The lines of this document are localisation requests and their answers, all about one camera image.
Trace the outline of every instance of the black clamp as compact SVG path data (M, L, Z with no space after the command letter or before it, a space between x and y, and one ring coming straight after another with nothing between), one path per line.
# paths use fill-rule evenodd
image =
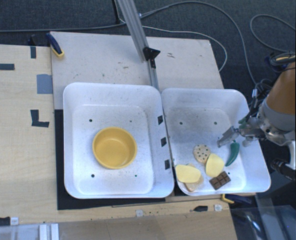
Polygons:
M153 69L155 69L156 68L155 58L158 56L158 54L160 54L160 50L145 47L143 48L142 51L146 61L150 61L150 66Z

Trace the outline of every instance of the green pepper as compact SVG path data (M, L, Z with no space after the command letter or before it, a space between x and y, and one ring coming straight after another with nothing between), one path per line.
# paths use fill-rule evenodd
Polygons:
M239 153L239 143L233 142L230 144L230 156L225 164L225 166L230 166L237 158Z

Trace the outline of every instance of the yellow plate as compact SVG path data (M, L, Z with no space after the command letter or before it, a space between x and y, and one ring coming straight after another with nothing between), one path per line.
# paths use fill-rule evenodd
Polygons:
M103 167L121 169L134 161L137 144L134 137L125 129L107 127L93 138L92 151Z

